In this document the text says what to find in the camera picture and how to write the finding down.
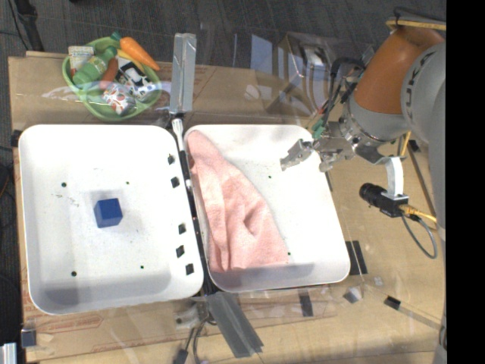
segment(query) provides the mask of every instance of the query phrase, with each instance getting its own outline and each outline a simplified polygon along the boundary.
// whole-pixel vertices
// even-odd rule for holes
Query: cardboard surface
[[[81,103],[69,97],[69,93],[56,91],[65,86],[60,69],[63,57],[29,53],[27,58],[9,58],[13,130],[39,123],[98,122]],[[205,112],[188,115],[188,123],[244,121],[261,124],[264,118],[244,115],[243,111],[251,109],[254,115],[260,110],[264,113],[265,103],[251,99],[254,102],[248,105],[247,100],[241,101],[241,96],[233,95],[242,93],[244,97],[248,85],[258,85],[258,75],[254,71],[224,69],[207,67],[196,71],[194,109],[200,107]],[[170,76],[169,71],[169,67],[162,69],[162,79]],[[228,108],[236,111],[217,112]],[[159,118],[157,112],[147,113],[142,120],[134,122],[154,124]],[[269,120],[289,122],[285,117]],[[396,154],[395,146],[388,146],[386,150]],[[177,315],[191,309],[192,300],[75,316],[46,315],[32,304],[27,287],[23,204],[16,149],[14,164],[24,328],[37,331],[37,345],[27,348],[28,361],[48,364],[171,362],[189,334],[190,325],[183,324],[181,328],[176,321]],[[429,212],[413,162],[407,159],[403,167],[405,193],[410,196],[410,204]],[[379,362],[365,361],[366,357],[376,356],[385,357],[384,362],[402,362],[403,359],[412,363],[432,357],[429,352],[434,350],[443,311],[442,254],[437,260],[426,258],[400,219],[386,217],[358,197],[364,182],[386,186],[383,166],[373,166],[361,158],[354,158],[337,163],[329,178],[345,240],[360,243],[368,273],[349,276],[343,282],[322,287],[239,295],[241,307],[263,340],[263,353],[248,359],[234,359],[218,328],[207,325],[199,338],[201,359],[274,363],[341,359],[342,364],[361,364]],[[420,227],[413,228],[424,246],[429,246],[429,239],[422,236]],[[388,296],[401,301],[398,310],[385,304]],[[303,316],[303,304],[308,301],[302,301],[302,298],[310,299],[313,316]],[[416,359],[415,352],[425,354]],[[193,358],[190,356],[187,362],[193,362]]]

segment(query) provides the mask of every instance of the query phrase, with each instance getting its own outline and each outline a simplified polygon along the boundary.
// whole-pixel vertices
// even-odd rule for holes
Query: green bowl
[[[93,46],[96,54],[102,53],[108,46],[114,46],[117,49],[120,48],[119,42],[110,37],[94,40],[88,43],[87,46]],[[114,109],[112,109],[111,106],[106,103],[106,101],[102,98],[104,90],[100,89],[98,85],[94,84],[88,89],[80,89],[78,86],[74,85],[74,82],[70,76],[69,57],[66,57],[62,62],[62,75],[66,80],[67,85],[69,85],[72,91],[77,94],[81,102],[93,115],[95,115],[101,121],[119,123],[139,115],[154,105],[160,98],[160,78],[149,66],[143,65],[143,68],[145,69],[145,75],[160,89],[154,90],[143,101],[136,99],[136,107],[131,112],[123,116],[118,115]]]

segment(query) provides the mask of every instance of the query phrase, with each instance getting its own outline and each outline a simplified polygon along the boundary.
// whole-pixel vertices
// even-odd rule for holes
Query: gray tape
[[[262,341],[231,293],[217,292],[206,297],[209,312],[221,330],[234,357],[261,352]]]
[[[196,52],[197,38],[195,35],[191,33],[175,34],[170,93],[171,114],[192,111]]]

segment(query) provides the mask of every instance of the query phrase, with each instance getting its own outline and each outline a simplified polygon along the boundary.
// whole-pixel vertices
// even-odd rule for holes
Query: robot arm
[[[446,273],[445,118],[445,39],[433,28],[396,26],[365,68],[343,105],[339,121],[327,122],[327,115],[322,118],[314,126],[314,141],[297,142],[290,155],[281,159],[281,167],[284,170],[298,164],[314,149],[321,157],[321,171],[330,170],[342,158],[357,155],[376,165],[386,164],[390,179],[390,168],[398,157],[384,157],[377,149],[411,131],[429,147],[436,224]],[[407,206],[407,198],[393,198],[389,191],[390,187],[385,190],[365,184],[360,194],[390,217],[402,216],[400,210]],[[446,294],[439,342],[433,364],[448,361]]]

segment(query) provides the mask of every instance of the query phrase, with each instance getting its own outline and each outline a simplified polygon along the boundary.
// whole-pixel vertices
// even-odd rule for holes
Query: gray carpet
[[[129,33],[159,61],[171,61],[175,33],[198,36],[197,63],[249,66],[250,45],[240,37],[236,57],[233,34],[254,33],[277,42],[287,31],[348,39],[379,46],[387,37],[385,20],[396,6],[446,19],[446,0],[30,0],[47,52],[67,51],[113,30]],[[8,0],[0,1],[0,146],[9,147],[11,120],[8,94],[8,56],[25,48],[16,35]],[[20,25],[23,38],[25,31]],[[0,163],[11,164],[11,152],[0,149]],[[8,191],[14,193],[13,185]],[[13,203],[0,201],[2,222],[8,223]],[[17,241],[14,225],[2,231],[0,273],[18,287]],[[0,283],[0,330],[6,340],[17,336],[16,297]]]

